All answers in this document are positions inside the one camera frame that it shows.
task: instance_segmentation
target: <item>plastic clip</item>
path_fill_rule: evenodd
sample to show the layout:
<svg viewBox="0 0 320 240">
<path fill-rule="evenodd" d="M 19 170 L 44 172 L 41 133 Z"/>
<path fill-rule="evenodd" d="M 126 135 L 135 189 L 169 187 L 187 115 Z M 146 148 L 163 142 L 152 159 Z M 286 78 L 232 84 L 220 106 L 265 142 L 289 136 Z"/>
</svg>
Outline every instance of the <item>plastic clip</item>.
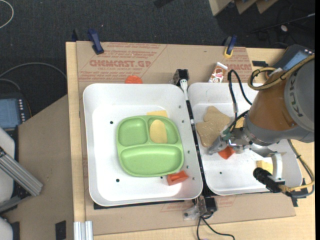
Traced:
<svg viewBox="0 0 320 240">
<path fill-rule="evenodd" d="M 231 58 L 232 57 L 232 54 L 234 53 L 234 47 L 235 47 L 235 44 L 236 44 L 236 40 L 237 40 L 237 36 L 234 34 L 232 37 L 231 37 L 231 40 L 230 42 L 225 42 L 227 44 L 227 46 L 225 47 L 225 50 L 224 50 L 224 57 L 226 58 Z"/>
<path fill-rule="evenodd" d="M 105 50 L 102 48 L 102 46 L 100 44 L 98 32 L 93 28 L 89 28 L 87 34 L 88 34 L 89 40 L 93 42 L 92 48 L 93 48 L 94 52 L 97 55 L 103 54 L 105 52 Z"/>
</svg>

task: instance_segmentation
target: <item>green plate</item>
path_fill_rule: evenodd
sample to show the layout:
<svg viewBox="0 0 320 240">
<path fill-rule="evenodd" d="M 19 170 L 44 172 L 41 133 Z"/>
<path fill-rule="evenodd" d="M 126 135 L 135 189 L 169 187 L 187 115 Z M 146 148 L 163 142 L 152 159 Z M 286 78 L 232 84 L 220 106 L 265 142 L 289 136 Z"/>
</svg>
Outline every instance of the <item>green plate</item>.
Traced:
<svg viewBox="0 0 320 240">
<path fill-rule="evenodd" d="M 167 143 L 155 143 L 150 125 L 160 120 L 165 125 Z M 156 177 L 176 173 L 184 163 L 184 151 L 177 126 L 167 117 L 132 116 L 122 120 L 116 130 L 117 153 L 122 168 L 137 177 Z"/>
</svg>

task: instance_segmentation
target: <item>black floor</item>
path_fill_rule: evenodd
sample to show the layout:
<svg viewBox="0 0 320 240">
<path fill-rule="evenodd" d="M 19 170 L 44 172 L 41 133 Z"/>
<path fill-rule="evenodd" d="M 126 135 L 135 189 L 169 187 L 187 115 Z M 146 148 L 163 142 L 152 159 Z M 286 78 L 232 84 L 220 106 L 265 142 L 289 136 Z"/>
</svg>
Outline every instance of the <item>black floor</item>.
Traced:
<svg viewBox="0 0 320 240">
<path fill-rule="evenodd" d="M 239 14 L 231 3 L 213 16 L 208 0 L 5 0 L 14 8 L 12 21 L 0 28 L 0 75 L 25 63 L 48 63 L 66 72 L 65 42 L 78 29 L 98 31 L 101 41 L 220 46 L 237 35 L 237 46 L 284 48 L 299 44 L 315 49 L 315 17 L 295 21 L 284 34 L 279 28 L 250 31 L 285 23 L 315 13 L 315 0 L 279 0 L 260 14 L 253 5 Z M 0 2 L 0 26 L 11 16 Z M 44 65 L 24 66 L 3 76 L 17 83 L 33 114 L 67 93 L 62 74 Z M 0 94 L 13 92 L 0 81 Z"/>
</svg>

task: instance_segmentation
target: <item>wooden table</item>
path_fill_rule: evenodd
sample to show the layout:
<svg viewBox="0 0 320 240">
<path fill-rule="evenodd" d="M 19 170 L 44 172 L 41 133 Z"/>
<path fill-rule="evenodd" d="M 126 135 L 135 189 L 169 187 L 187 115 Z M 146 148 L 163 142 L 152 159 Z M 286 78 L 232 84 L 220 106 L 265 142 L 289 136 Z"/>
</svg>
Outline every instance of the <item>wooden table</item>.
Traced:
<svg viewBox="0 0 320 240">
<path fill-rule="evenodd" d="M 265 61 L 272 64 L 283 54 L 283 49 L 247 48 L 250 61 Z M 66 62 L 68 78 L 68 104 L 70 121 L 70 144 L 71 144 L 71 167 L 72 167 L 72 189 L 73 189 L 73 212 L 75 222 L 85 222 L 85 190 L 83 176 L 83 161 L 81 148 L 81 124 L 79 118 L 80 102 L 78 89 L 77 71 L 77 47 L 74 42 L 66 43 Z M 294 142 L 298 151 L 303 154 L 308 165 L 314 170 L 313 143 Z M 309 178 L 302 170 L 303 176 Z M 299 199 L 298 207 L 295 208 L 296 216 L 277 219 L 264 219 L 258 221 L 233 222 L 215 224 L 213 228 L 221 233 L 228 233 L 235 236 L 237 240 L 270 240 L 270 239 L 315 239 L 315 194 L 308 198 Z M 226 236 L 213 235 L 207 226 L 200 226 L 200 237 L 202 239 L 229 239 Z M 163 239 L 184 239 L 195 240 L 196 227 L 187 226 L 179 228 L 168 228 L 148 231 L 137 231 L 99 235 L 95 240 L 163 240 Z"/>
</svg>

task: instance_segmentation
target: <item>red object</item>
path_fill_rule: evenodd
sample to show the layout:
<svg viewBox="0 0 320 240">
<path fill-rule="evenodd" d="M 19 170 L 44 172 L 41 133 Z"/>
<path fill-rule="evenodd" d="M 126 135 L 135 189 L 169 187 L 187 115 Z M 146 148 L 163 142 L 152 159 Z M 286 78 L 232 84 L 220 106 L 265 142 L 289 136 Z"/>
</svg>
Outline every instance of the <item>red object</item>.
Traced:
<svg viewBox="0 0 320 240">
<path fill-rule="evenodd" d="M 179 171 L 177 173 L 168 174 L 166 180 L 168 181 L 169 186 L 181 183 L 185 181 L 189 176 L 185 173 L 184 170 Z"/>
<path fill-rule="evenodd" d="M 224 150 L 218 152 L 220 157 L 222 157 L 223 159 L 228 159 L 233 153 L 235 153 L 235 151 L 230 146 L 227 146 Z"/>
<path fill-rule="evenodd" d="M 136 75 L 129 75 L 124 82 L 126 84 L 143 84 L 141 78 Z"/>
</svg>

